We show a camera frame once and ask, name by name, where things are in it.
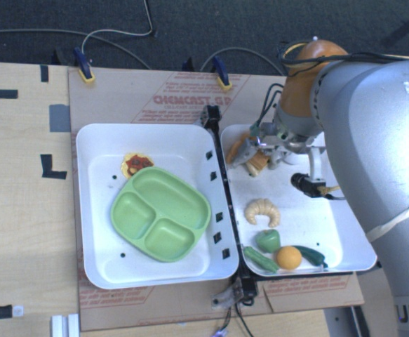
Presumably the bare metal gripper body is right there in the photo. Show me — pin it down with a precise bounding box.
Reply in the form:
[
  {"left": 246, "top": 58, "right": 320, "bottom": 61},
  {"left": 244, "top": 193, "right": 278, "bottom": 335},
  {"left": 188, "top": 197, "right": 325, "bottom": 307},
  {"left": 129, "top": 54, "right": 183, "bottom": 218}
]
[{"left": 256, "top": 121, "right": 326, "bottom": 158}]

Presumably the orange carrot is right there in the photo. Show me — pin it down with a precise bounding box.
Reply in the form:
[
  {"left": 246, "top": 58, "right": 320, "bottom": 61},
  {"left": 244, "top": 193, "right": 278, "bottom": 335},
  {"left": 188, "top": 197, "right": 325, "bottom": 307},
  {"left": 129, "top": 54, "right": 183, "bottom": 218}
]
[{"left": 225, "top": 133, "right": 253, "bottom": 165}]

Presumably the tan bread piece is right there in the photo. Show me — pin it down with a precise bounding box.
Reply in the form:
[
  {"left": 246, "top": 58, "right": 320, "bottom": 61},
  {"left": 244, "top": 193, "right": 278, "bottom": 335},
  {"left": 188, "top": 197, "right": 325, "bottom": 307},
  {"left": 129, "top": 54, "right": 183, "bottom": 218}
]
[{"left": 245, "top": 150, "right": 271, "bottom": 178}]

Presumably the thin black rod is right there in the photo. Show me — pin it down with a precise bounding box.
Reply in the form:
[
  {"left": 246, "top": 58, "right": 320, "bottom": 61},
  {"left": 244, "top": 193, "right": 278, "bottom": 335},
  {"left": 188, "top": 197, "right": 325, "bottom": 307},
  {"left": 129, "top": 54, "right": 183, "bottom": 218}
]
[{"left": 207, "top": 119, "right": 257, "bottom": 284}]

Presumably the beige croissant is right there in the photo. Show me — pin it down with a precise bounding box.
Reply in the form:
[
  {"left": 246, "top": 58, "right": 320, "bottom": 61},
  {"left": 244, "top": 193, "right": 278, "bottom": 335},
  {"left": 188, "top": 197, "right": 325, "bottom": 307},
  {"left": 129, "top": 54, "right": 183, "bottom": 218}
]
[{"left": 244, "top": 198, "right": 281, "bottom": 228}]

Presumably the white plastic tray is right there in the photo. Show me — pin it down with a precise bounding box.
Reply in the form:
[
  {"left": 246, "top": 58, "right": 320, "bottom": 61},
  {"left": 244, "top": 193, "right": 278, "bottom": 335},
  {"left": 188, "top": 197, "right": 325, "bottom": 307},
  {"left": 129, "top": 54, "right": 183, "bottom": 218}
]
[
  {"left": 220, "top": 124, "right": 378, "bottom": 277},
  {"left": 76, "top": 123, "right": 240, "bottom": 290}
]

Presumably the light green bell pepper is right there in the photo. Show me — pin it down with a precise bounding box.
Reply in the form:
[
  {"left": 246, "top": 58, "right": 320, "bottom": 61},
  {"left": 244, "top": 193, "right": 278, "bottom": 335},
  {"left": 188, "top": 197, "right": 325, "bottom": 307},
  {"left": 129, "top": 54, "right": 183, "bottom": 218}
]
[{"left": 255, "top": 229, "right": 281, "bottom": 254}]

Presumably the green divided plate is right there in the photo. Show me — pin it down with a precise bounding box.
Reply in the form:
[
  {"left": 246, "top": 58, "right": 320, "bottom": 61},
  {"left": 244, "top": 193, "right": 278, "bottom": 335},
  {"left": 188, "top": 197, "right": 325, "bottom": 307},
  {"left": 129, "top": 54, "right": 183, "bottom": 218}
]
[{"left": 110, "top": 166, "right": 213, "bottom": 263}]

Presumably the orange fruit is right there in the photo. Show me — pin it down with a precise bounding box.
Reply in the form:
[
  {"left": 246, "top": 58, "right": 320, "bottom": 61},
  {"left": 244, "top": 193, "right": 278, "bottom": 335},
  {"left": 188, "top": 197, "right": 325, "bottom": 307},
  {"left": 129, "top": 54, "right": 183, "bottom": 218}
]
[{"left": 276, "top": 246, "right": 303, "bottom": 271}]

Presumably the dark green chili pepper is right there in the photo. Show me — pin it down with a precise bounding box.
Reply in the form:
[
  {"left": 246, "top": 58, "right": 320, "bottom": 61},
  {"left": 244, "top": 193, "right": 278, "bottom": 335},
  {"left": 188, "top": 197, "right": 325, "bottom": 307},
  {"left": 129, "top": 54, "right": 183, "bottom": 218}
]
[{"left": 293, "top": 245, "right": 329, "bottom": 269}]

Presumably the pizza slice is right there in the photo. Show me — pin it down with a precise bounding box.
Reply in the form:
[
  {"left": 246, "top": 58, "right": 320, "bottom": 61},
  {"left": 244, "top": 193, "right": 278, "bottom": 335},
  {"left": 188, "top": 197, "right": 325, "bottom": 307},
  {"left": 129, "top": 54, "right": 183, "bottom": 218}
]
[{"left": 121, "top": 152, "right": 155, "bottom": 179}]

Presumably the brown cardboard board red print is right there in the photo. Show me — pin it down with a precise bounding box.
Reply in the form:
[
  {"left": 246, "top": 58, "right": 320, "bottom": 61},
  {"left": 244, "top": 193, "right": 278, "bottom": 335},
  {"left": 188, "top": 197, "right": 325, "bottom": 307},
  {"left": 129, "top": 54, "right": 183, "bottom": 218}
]
[{"left": 67, "top": 67, "right": 366, "bottom": 332}]

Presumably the black cylinder on white bracket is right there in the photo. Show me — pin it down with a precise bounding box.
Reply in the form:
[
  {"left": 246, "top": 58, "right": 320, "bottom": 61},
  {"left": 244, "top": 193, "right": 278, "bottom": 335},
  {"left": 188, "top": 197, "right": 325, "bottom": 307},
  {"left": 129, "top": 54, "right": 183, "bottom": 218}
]
[{"left": 290, "top": 145, "right": 328, "bottom": 199}]

